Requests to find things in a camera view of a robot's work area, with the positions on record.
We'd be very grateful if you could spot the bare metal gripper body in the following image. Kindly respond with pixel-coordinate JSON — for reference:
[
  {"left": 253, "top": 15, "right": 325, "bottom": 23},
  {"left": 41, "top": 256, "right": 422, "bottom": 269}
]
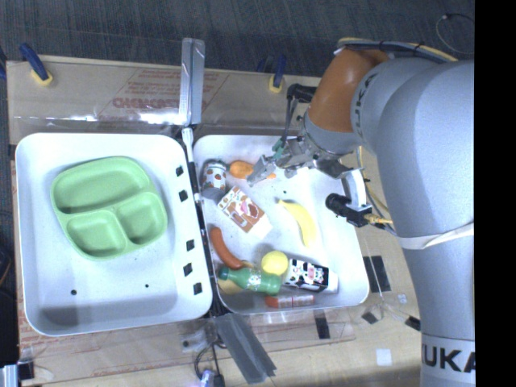
[{"left": 270, "top": 135, "right": 352, "bottom": 179}]

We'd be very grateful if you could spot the orange carrot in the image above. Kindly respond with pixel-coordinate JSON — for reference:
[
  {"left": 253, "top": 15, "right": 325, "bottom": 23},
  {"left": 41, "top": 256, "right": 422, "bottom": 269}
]
[{"left": 228, "top": 160, "right": 277, "bottom": 181}]

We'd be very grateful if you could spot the white carton with food print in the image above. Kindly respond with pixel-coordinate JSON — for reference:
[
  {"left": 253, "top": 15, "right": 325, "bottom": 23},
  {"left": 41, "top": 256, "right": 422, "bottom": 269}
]
[{"left": 216, "top": 185, "right": 274, "bottom": 239}]

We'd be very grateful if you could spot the white can with fruit print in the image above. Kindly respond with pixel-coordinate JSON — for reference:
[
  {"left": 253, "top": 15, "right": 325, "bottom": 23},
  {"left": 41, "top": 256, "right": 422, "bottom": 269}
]
[{"left": 199, "top": 158, "right": 228, "bottom": 202}]

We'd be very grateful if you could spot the yellow banana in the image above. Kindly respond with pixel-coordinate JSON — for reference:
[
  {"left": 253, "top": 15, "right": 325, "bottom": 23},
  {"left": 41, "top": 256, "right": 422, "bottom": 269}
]
[{"left": 276, "top": 198, "right": 320, "bottom": 248}]

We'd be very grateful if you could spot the red-brown sausage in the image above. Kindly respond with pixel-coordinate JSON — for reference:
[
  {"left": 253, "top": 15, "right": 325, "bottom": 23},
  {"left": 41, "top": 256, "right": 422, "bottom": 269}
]
[{"left": 208, "top": 227, "right": 248, "bottom": 271}]

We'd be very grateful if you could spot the yellow lemon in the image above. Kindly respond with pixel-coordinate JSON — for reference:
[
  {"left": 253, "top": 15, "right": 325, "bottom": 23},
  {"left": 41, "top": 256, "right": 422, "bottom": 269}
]
[{"left": 260, "top": 250, "right": 290, "bottom": 278}]

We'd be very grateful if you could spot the white plastic tray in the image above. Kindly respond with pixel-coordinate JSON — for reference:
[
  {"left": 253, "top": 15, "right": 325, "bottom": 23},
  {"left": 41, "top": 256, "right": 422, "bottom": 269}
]
[
  {"left": 15, "top": 131, "right": 214, "bottom": 337},
  {"left": 192, "top": 134, "right": 371, "bottom": 317}
]

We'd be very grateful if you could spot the white carton with black spots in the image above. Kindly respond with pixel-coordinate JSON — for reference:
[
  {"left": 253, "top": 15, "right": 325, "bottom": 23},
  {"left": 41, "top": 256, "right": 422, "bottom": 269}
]
[{"left": 281, "top": 258, "right": 340, "bottom": 295}]

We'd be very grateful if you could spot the green bottle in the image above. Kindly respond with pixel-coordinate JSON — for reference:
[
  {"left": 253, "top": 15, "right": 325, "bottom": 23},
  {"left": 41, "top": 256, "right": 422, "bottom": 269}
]
[{"left": 218, "top": 265, "right": 283, "bottom": 297}]

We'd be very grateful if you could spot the orange and white small bottle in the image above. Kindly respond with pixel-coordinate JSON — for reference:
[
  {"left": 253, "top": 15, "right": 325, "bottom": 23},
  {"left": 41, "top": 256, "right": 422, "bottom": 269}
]
[{"left": 264, "top": 293, "right": 316, "bottom": 310}]

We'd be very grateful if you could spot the green divided plate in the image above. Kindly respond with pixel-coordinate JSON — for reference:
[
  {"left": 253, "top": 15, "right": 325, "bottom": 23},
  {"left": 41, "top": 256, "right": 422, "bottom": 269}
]
[{"left": 49, "top": 155, "right": 169, "bottom": 262}]

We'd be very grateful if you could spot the brown cardboard board red print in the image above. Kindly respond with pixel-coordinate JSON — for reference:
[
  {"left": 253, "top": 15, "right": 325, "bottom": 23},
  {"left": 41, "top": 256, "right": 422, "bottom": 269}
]
[{"left": 6, "top": 54, "right": 422, "bottom": 387}]

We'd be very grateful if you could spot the black cylinder on white bracket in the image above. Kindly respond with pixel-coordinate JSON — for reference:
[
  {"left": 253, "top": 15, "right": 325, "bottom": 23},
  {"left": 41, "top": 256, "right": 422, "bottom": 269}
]
[{"left": 325, "top": 167, "right": 374, "bottom": 229}]

